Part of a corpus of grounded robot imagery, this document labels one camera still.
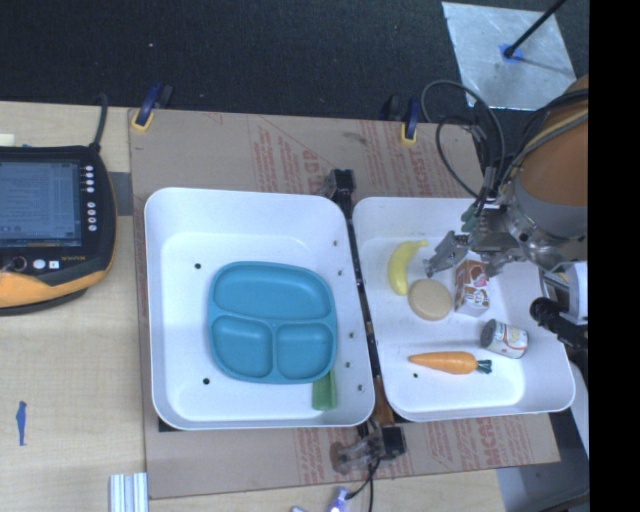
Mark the white plastic tray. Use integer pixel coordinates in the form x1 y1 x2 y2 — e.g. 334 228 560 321
143 186 377 432
351 195 577 424

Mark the blue divided plate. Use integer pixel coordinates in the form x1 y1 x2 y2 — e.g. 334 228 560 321
206 260 339 386

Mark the small white and orange can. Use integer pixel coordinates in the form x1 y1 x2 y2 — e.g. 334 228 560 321
479 318 530 360

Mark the orange carrot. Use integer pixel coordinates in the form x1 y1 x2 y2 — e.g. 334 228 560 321
407 350 494 377

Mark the beige round biscuit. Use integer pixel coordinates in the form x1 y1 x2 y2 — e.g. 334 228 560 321
406 277 454 322

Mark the brown cardboard board red print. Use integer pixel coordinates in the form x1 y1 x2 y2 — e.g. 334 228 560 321
127 107 563 501

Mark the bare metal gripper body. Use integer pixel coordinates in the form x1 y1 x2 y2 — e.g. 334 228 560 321
467 204 571 272

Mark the black cylinder on white bracket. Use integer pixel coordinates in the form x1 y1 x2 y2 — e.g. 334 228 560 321
529 259 590 352

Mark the black block with thin wires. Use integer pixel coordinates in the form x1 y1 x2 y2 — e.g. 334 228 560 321
323 168 358 202
381 424 408 460

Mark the yellow banana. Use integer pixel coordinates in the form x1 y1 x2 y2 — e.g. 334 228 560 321
386 239 430 297

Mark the white and orange juice carton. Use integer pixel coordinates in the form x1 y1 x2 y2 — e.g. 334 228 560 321
453 258 492 319

